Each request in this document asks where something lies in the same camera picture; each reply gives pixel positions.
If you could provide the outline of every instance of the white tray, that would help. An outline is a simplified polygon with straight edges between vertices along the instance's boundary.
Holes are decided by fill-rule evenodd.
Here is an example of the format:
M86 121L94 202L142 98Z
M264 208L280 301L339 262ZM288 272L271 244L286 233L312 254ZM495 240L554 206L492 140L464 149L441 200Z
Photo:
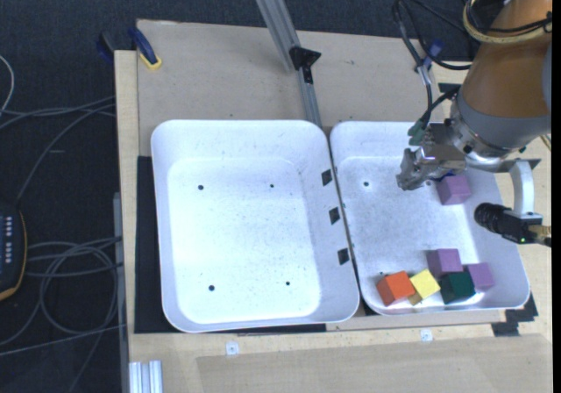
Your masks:
M359 288L317 126L171 120L153 132L152 156L173 326L208 332L354 314Z
M411 124L343 122L330 135L333 164L356 259L361 293L378 313L509 309L524 305L529 283L515 243L477 225L473 211L484 202L502 204L493 174L466 170L472 195L462 204L440 203L436 186L403 191L395 176L408 146ZM431 249L455 247L462 263L488 262L495 285L458 304L440 293L420 304L385 306L376 289L383 275L428 267Z

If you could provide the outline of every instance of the toy block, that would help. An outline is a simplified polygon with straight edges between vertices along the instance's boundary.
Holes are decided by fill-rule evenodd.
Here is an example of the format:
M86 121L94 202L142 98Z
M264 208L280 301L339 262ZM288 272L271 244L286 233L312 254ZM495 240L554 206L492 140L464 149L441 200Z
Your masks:
M494 286L493 273L486 262L465 265L465 271L470 274L476 291L487 291Z
M436 278L448 273L461 273L464 271L459 251L456 248L439 248L427 253L429 270Z
M444 304L456 303L475 295L472 277L466 271L449 273L440 280L440 293Z
M434 295L440 291L440 285L437 280L426 268L410 278L413 287L415 287L415 294L409 297L409 302L412 305L420 303L424 298Z
M400 302L415 294L415 287L405 271L384 276L376 284L382 301L386 306Z
M437 182L437 192L443 205L461 204L472 194L465 175L446 176Z

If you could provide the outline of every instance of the black bracket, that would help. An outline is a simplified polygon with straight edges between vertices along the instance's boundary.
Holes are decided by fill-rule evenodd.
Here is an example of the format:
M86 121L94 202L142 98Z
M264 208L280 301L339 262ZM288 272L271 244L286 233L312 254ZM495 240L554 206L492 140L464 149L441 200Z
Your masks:
M302 69L304 81L307 84L313 84L314 79L312 78L311 68L314 62L316 62L322 54L313 50L308 50L307 48L301 48L300 46L293 46L289 53L295 69Z

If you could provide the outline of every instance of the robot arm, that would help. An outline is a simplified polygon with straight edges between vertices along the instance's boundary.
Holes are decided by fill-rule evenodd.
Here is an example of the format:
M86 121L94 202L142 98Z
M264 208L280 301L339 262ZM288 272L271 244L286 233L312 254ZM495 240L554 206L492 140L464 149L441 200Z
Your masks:
M428 124L422 137L410 142L418 148L404 150L397 183L412 190L468 168L509 172L515 186L523 186L515 189L515 209L482 205L476 221L517 243L538 241L532 226L541 224L541 216L533 212L531 181L538 161L522 168L522 161L507 157L551 132L552 0L507 0L488 34L471 25L470 4L465 27L482 44L451 98L450 117Z

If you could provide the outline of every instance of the wooden table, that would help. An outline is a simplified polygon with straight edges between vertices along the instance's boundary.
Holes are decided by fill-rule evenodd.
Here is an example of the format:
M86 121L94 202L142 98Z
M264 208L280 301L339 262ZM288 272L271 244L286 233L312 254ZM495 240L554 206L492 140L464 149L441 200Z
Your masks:
M167 118L303 118L293 76L282 72L266 30L150 21L139 27L163 64L156 74L136 52L115 54L128 346L130 361L162 361L166 393L552 391L551 251L535 245L520 252L539 315L519 324L519 337L494 336L490 324L505 321L504 311L402 317L359 311L327 332L302 334L134 333L137 158L149 155L153 127ZM423 112L423 86L400 40L299 36L323 53L314 77L326 132L341 120L412 121ZM465 72L435 68L433 76L435 85L461 83ZM260 77L265 81L256 84ZM259 111L263 117L255 117ZM535 170L536 210L550 224L550 152L537 139L524 157L543 160ZM498 183L511 204L510 180L500 176ZM226 355L231 342L238 355Z

